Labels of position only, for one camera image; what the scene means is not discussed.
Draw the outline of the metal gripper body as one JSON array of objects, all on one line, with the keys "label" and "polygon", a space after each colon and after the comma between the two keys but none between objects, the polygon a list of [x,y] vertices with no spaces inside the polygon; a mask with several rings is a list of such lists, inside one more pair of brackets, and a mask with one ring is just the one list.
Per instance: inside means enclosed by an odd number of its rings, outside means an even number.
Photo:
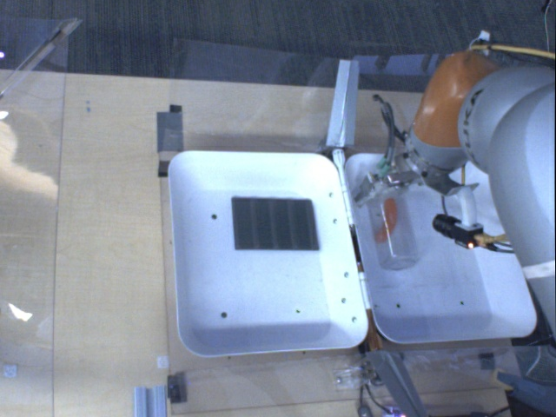
[{"label": "metal gripper body", "polygon": [[[377,187],[388,189],[404,189],[412,185],[431,187],[433,180],[429,178],[428,167],[420,167],[413,158],[414,155],[407,151],[395,153],[393,149],[388,149],[369,175],[374,176]],[[412,172],[413,182],[406,187],[390,187],[386,182],[386,176],[395,172]]]}]

